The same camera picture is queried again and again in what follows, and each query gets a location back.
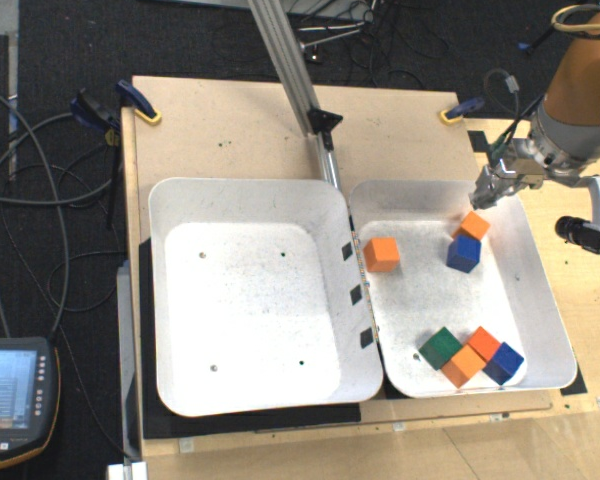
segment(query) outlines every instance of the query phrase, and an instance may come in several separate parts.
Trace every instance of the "orange cube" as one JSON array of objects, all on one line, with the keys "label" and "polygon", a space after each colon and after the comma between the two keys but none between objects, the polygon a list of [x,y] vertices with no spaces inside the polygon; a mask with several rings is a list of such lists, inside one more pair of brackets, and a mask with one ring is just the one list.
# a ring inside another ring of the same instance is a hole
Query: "orange cube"
[{"label": "orange cube", "polygon": [[460,388],[471,377],[482,370],[487,363],[469,345],[464,345],[445,363],[440,371],[457,388]]},{"label": "orange cube", "polygon": [[498,347],[500,347],[500,342],[486,331],[484,327],[480,326],[471,338],[467,340],[467,345],[475,350],[482,359],[489,362],[493,354],[498,350]]},{"label": "orange cube", "polygon": [[372,238],[362,252],[369,272],[391,272],[400,263],[398,244],[393,237]]},{"label": "orange cube", "polygon": [[471,211],[465,216],[464,219],[462,219],[460,227],[455,230],[452,237],[455,238],[458,236],[458,233],[462,233],[469,238],[480,241],[487,233],[490,226],[491,224],[480,217],[480,215],[474,211]]}]

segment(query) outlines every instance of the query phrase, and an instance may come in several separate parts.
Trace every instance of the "green cube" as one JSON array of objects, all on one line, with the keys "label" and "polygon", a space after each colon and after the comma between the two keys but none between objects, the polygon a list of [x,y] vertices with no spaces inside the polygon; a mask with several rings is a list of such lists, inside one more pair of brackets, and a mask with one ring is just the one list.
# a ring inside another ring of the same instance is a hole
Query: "green cube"
[{"label": "green cube", "polygon": [[449,332],[449,329],[443,327],[431,336],[418,351],[433,366],[434,370],[439,370],[461,348],[462,343]]}]

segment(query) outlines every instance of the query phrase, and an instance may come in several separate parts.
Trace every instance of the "black mat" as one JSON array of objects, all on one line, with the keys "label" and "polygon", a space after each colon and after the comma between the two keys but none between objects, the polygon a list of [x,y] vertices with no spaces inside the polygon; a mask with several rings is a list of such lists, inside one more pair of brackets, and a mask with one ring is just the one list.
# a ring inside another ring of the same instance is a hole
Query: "black mat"
[{"label": "black mat", "polygon": [[[358,37],[327,43],[324,62],[310,65],[309,72],[316,84],[455,91],[462,101],[481,95],[483,76],[501,67],[517,77],[525,106],[546,89],[570,40],[552,34],[533,55],[522,52],[518,44],[540,37],[551,15],[575,1],[385,0],[374,27]],[[292,21],[298,25],[300,19]],[[82,87],[115,108],[115,83],[132,75],[276,79],[247,11],[136,0],[20,0],[19,28],[18,104],[32,122],[68,111],[71,98]],[[371,48],[374,55],[369,69]],[[506,95],[501,98],[507,101]],[[346,109],[330,110],[347,119]],[[507,117],[491,102],[475,115]],[[4,122],[0,117],[0,126],[4,127]],[[4,133],[0,130],[0,152]],[[63,122],[41,132],[41,141],[51,162],[66,168],[102,144],[102,137]],[[110,153],[105,156],[104,150],[99,150],[73,170],[84,183],[96,186],[108,175],[110,160]],[[21,167],[39,164],[30,144],[19,152],[19,163]],[[5,176],[1,171],[0,192]],[[13,195],[40,198],[49,197],[47,185],[41,170],[31,167],[7,188]],[[67,176],[62,186],[66,195],[84,191],[72,176]],[[123,248],[123,208],[119,194],[114,219],[119,240],[105,229],[104,214],[97,205],[67,209],[72,254]],[[45,333],[52,320],[47,280],[61,259],[55,213],[14,208],[6,210],[5,216],[18,247],[12,247],[0,211],[0,279],[14,333]],[[115,255],[76,260],[71,305],[93,304],[106,295],[115,283],[119,264]],[[56,296],[58,278],[55,274],[51,282]],[[31,462],[29,476],[103,478],[107,465],[120,463],[122,456],[95,423],[83,391],[89,394],[103,430],[119,443],[115,297],[92,311],[67,314],[63,328],[84,386],[61,340],[61,419],[50,449]],[[0,473],[0,478],[19,475],[14,469]]]}]

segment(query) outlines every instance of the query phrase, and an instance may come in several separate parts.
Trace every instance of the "yellow clamp pad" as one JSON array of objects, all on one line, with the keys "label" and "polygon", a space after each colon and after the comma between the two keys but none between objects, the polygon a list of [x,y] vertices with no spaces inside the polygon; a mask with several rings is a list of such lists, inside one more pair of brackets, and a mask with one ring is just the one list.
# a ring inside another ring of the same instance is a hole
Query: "yellow clamp pad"
[{"label": "yellow clamp pad", "polygon": [[120,145],[120,135],[118,135],[113,128],[104,134],[104,140],[107,143],[107,146],[114,147]]},{"label": "yellow clamp pad", "polygon": [[136,115],[137,115],[137,116],[138,116],[140,119],[142,119],[142,120],[143,120],[145,123],[148,123],[148,124],[150,124],[151,126],[155,126],[155,125],[157,125],[157,124],[160,122],[160,120],[162,119],[162,114],[160,113],[160,111],[158,111],[158,110],[156,110],[156,109],[154,109],[154,111],[155,111],[156,115],[155,115],[153,118],[149,117],[149,116],[148,116],[147,114],[145,114],[144,112],[140,112],[138,109],[135,109],[135,111],[136,111],[136,112],[135,112],[135,113],[136,113]]},{"label": "yellow clamp pad", "polygon": [[462,118],[464,117],[462,114],[460,114],[458,117],[454,117],[453,119],[447,119],[447,116],[446,116],[447,112],[448,112],[448,110],[443,110],[442,112],[440,112],[440,119],[446,125],[459,123],[460,121],[462,121]]}]

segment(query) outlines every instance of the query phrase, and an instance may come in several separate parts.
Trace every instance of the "wooden table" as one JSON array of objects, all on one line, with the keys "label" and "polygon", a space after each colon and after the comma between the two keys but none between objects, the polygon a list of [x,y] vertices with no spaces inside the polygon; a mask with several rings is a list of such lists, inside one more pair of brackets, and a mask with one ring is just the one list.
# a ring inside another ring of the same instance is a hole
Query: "wooden table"
[{"label": "wooden table", "polygon": [[[147,198],[155,183],[177,176],[312,179],[319,171],[313,142],[300,134],[279,84],[154,77],[135,77],[133,84],[163,114],[156,127],[128,109],[122,114],[138,344],[138,246],[150,237]],[[484,155],[473,153],[467,130],[484,131],[492,141],[508,124],[443,125],[438,112],[457,104],[453,93],[323,86],[316,92],[322,108],[344,116],[334,141],[345,196],[365,179],[475,180]],[[545,183],[520,199],[587,393],[404,400],[379,393],[361,404],[360,424],[141,439],[150,479],[405,478],[407,472],[600,479],[600,256],[564,244],[554,231],[563,215],[590,218],[589,195]]]}]

